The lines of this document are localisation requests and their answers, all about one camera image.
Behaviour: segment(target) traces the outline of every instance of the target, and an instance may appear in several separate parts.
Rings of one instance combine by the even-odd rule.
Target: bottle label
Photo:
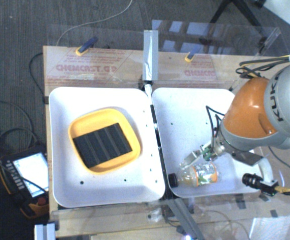
[[[196,175],[197,186],[217,182],[217,171],[213,163],[194,165],[193,169]]]

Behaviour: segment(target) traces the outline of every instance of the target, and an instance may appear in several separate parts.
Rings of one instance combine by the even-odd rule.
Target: black bottle cap
[[[175,188],[178,186],[178,180],[175,173],[171,173],[168,175],[168,180],[171,188]]]

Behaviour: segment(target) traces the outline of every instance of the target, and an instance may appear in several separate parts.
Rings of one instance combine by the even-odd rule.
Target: yellow container
[[[126,137],[131,151],[88,168],[77,150],[77,147],[74,143],[74,138],[100,130],[102,128],[106,128],[116,123],[119,124],[123,135]],[[116,109],[106,108],[75,119],[69,125],[68,134],[70,142],[79,161],[93,174],[100,175],[117,170],[134,161],[140,154],[140,144],[135,132],[133,131],[125,116]]]

